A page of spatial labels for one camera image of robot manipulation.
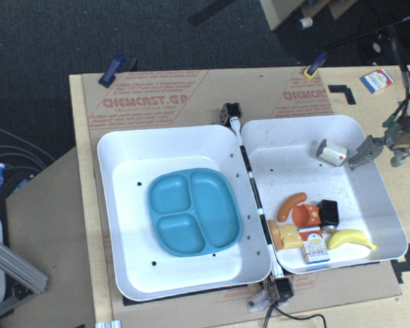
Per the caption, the red and white carton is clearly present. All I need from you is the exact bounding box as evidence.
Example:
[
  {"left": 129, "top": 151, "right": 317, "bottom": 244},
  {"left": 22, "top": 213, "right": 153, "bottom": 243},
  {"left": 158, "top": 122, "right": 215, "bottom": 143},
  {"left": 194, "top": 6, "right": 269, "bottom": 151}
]
[{"left": 297, "top": 225, "right": 331, "bottom": 266}]

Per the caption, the white can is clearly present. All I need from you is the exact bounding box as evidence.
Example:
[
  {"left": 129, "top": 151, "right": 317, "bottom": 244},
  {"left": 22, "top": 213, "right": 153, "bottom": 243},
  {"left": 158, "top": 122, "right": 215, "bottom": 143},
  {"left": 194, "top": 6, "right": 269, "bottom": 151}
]
[{"left": 315, "top": 136, "right": 350, "bottom": 169}]

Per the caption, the brown cardboard board, red print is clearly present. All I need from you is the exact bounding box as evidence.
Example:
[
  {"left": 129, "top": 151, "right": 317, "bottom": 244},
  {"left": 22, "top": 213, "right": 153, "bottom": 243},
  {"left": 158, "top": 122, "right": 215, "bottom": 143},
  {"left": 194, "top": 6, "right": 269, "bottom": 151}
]
[{"left": 80, "top": 55, "right": 405, "bottom": 328}]

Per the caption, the bread with yellow cheese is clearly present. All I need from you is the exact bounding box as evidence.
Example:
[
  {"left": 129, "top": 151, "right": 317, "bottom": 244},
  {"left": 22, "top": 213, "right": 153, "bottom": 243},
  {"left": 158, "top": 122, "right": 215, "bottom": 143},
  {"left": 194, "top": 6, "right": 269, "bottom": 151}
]
[{"left": 267, "top": 217, "right": 305, "bottom": 253}]

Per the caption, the white plastic tray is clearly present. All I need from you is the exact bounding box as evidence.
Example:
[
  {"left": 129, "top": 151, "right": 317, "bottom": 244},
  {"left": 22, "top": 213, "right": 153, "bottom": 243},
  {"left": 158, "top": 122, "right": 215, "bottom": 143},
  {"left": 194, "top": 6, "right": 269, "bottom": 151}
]
[
  {"left": 95, "top": 121, "right": 274, "bottom": 304},
  {"left": 239, "top": 110, "right": 410, "bottom": 278}
]

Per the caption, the thin black and white rod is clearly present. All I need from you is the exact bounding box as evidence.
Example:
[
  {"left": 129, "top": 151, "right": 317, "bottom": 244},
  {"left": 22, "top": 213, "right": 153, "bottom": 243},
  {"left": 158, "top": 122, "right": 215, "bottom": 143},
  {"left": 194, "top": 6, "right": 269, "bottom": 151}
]
[{"left": 228, "top": 113, "right": 286, "bottom": 281}]

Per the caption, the red white and blue packet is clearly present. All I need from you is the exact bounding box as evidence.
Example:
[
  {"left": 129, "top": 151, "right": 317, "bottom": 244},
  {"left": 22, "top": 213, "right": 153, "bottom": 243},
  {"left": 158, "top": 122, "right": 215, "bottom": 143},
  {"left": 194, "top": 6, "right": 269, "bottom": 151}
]
[{"left": 360, "top": 66, "right": 396, "bottom": 95}]

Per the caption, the blue divided plate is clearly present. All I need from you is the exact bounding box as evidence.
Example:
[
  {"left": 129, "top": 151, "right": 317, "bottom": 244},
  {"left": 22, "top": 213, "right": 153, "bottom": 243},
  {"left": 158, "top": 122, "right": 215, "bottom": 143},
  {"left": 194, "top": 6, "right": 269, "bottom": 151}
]
[{"left": 145, "top": 165, "right": 245, "bottom": 259}]

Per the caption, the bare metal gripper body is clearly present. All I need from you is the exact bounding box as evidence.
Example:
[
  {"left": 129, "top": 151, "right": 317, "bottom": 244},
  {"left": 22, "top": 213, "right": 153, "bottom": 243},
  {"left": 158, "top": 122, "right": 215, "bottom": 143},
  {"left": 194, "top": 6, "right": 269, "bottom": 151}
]
[{"left": 383, "top": 115, "right": 410, "bottom": 149}]

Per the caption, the yellow banana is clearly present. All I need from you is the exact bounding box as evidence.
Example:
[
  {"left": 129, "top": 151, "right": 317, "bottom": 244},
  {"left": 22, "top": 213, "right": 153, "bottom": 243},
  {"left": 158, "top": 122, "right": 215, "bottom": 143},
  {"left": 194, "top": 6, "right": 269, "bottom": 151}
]
[{"left": 326, "top": 227, "right": 378, "bottom": 254}]

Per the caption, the orange sausage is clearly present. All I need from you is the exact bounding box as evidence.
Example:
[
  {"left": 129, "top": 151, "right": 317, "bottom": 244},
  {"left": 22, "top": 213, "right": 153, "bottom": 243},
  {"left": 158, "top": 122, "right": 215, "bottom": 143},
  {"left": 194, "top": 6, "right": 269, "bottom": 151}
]
[{"left": 274, "top": 191, "right": 310, "bottom": 224}]

